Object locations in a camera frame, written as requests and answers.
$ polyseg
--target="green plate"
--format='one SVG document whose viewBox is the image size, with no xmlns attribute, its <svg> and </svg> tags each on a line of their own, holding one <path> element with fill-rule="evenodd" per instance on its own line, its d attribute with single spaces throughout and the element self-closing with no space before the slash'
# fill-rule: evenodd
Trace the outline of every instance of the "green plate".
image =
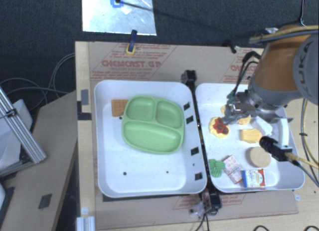
<svg viewBox="0 0 319 231">
<path fill-rule="evenodd" d="M 133 148 L 156 154 L 171 154 L 183 142 L 183 111 L 172 101 L 135 96 L 128 101 L 124 111 L 122 137 Z"/>
</svg>

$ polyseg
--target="black clip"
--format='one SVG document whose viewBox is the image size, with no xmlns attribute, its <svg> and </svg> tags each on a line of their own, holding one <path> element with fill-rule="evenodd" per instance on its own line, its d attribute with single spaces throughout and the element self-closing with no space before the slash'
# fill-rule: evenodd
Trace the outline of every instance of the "black clip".
<svg viewBox="0 0 319 231">
<path fill-rule="evenodd" d="M 17 113 L 18 113 L 18 112 L 17 112 L 16 109 L 11 109 L 11 110 L 7 111 L 4 116 L 0 117 L 0 119 L 1 119 L 1 118 L 4 118 L 4 117 L 13 117 L 13 116 L 15 116 Z"/>
<path fill-rule="evenodd" d="M 231 39 L 225 40 L 221 46 L 228 46 L 228 47 L 230 47 L 232 53 L 237 53 L 237 50 L 235 49 L 235 43 Z"/>
<path fill-rule="evenodd" d="M 126 47 L 126 54 L 133 55 L 135 52 L 135 41 L 138 34 L 137 30 L 132 29 L 130 43 Z"/>
</svg>

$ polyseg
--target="wooden table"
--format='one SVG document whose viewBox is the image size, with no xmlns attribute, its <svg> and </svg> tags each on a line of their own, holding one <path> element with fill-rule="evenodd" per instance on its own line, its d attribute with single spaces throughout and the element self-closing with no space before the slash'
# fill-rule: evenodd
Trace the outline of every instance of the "wooden table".
<svg viewBox="0 0 319 231">
<path fill-rule="evenodd" d="M 89 60 L 89 43 L 76 43 L 76 65 L 77 65 L 77 101 L 81 102 L 83 90 L 88 90 L 90 95 L 90 65 Z M 286 108 L 288 117 L 293 117 L 290 123 L 290 128 L 295 139 L 298 153 L 301 157 L 305 157 L 302 149 L 300 133 L 300 115 L 301 115 L 302 100 L 291 102 Z M 87 104 L 82 105 L 83 113 L 91 113 L 91 99 L 88 98 Z M 95 189 L 94 189 L 94 163 L 93 163 L 93 142 L 92 142 L 92 122 L 90 120 L 78 121 L 78 145 L 79 145 L 79 173 L 80 173 L 80 204 L 82 217 L 95 215 Z M 308 144 L 315 156 L 318 156 L 318 107 L 309 104 L 306 114 L 306 133 L 308 134 Z M 294 191 L 294 194 L 300 197 L 297 201 L 298 214 L 283 215 L 283 216 L 268 216 L 248 219 L 234 219 L 210 221 L 210 229 L 214 231 L 250 231 L 258 225 L 266 226 L 270 231 L 302 231 L 306 226 L 319 226 L 319 189 L 315 184 L 306 177 L 304 186 L 301 189 Z M 192 231 L 197 228 L 199 223 L 173 224 L 164 226 L 150 226 L 128 228 L 128 231 Z"/>
</svg>

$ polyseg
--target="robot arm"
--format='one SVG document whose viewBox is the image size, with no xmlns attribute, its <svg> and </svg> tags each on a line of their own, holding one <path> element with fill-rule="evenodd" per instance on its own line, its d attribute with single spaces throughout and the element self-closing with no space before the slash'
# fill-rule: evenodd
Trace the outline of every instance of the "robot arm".
<svg viewBox="0 0 319 231">
<path fill-rule="evenodd" d="M 224 123 L 232 124 L 248 115 L 270 122 L 277 117 L 278 108 L 298 98 L 318 105 L 318 62 L 318 33 L 268 43 L 248 90 L 235 95 L 231 92 Z"/>
</svg>

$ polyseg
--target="cardboard sheet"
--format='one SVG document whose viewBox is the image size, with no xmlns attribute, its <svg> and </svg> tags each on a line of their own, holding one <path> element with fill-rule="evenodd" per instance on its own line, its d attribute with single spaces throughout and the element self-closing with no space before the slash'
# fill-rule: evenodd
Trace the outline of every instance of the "cardboard sheet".
<svg viewBox="0 0 319 231">
<path fill-rule="evenodd" d="M 235 83 L 241 59 L 252 49 L 237 48 L 237 53 L 233 54 L 225 47 L 136 44 L 136 53 L 128 56 L 125 53 L 126 43 L 91 42 L 88 46 L 97 230 L 196 222 L 198 219 L 190 217 L 188 210 L 199 202 L 198 195 L 130 200 L 112 200 L 102 195 L 96 179 L 94 87 L 104 79 L 180 81 L 180 76 L 187 69 L 196 70 L 196 85 L 204 82 Z M 252 65 L 246 76 L 251 75 L 254 68 Z M 298 212 L 292 191 L 226 194 L 221 198 L 222 209 L 209 219 L 251 218 Z"/>
</svg>

